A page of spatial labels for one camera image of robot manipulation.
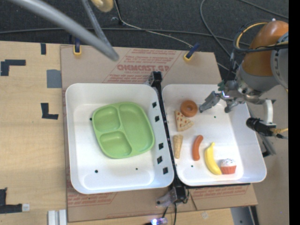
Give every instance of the cardboard box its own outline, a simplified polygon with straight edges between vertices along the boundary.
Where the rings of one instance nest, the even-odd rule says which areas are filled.
[[[61,46],[61,75],[66,151],[68,221],[86,221],[162,214],[164,207],[156,199],[168,192],[168,187],[116,193],[84,195],[70,182],[68,130],[66,123],[66,89],[74,83],[147,83],[152,71],[161,71],[162,87],[168,84],[217,84],[221,81],[215,56],[196,52],[185,62],[187,51],[115,48],[120,59],[113,62],[89,46],[75,56],[72,46]],[[178,212],[256,205],[251,184],[241,186],[203,187],[189,189],[190,198],[178,206]]]

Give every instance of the donut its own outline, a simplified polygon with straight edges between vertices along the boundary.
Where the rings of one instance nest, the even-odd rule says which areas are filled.
[[[180,105],[180,111],[184,116],[186,116],[188,118],[194,117],[198,111],[198,106],[192,100],[185,100]]]

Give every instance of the toy pizza slice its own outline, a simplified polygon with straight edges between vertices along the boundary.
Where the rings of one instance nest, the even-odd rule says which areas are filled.
[[[182,132],[187,129],[189,129],[191,126],[193,126],[193,121],[185,117],[181,112],[178,110],[175,110],[175,120],[176,120],[176,126],[177,131]]]

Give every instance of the black carpet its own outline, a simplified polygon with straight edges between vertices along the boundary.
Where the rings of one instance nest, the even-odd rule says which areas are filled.
[[[81,25],[91,27],[80,0],[44,1]],[[289,0],[117,0],[117,2],[125,23],[143,29],[163,30],[164,34],[181,39],[185,43],[143,30],[127,30],[131,27],[120,22],[116,7],[108,13],[101,13],[94,8],[112,46],[189,50],[187,43],[194,45],[199,42],[200,51],[213,52],[217,62],[226,68],[230,65],[229,54],[233,49],[231,40],[240,26],[260,19],[275,18],[288,22],[289,16]],[[0,11],[0,40],[59,44],[70,42],[70,35],[63,30],[3,33],[11,30],[56,28],[56,26],[6,0],[0,0]],[[211,36],[207,26],[218,37],[223,48]],[[242,42],[249,44],[255,33],[255,30],[250,31]],[[227,70],[221,66],[220,72],[222,77],[227,74]]]

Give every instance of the green plastic plate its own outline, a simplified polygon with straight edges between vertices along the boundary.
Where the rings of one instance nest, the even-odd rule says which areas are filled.
[[[97,141],[110,158],[128,158],[149,151],[155,141],[145,111],[121,102],[98,108],[92,116]]]

